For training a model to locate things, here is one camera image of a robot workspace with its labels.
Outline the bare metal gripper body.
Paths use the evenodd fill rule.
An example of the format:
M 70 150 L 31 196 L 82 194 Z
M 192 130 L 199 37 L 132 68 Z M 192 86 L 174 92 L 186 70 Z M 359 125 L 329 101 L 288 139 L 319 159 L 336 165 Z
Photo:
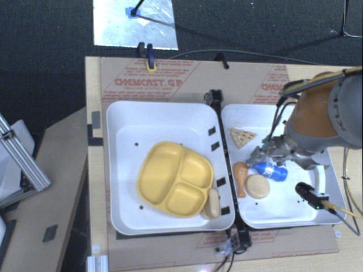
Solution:
M 267 136 L 262 141 L 262 149 L 266 156 L 283 156 L 285 162 L 291 160 L 304 170 L 312 170 L 320 163 L 313 159 L 317 153 L 323 152 L 331 137 L 319 138 L 305 135 L 281 135 L 277 137 Z

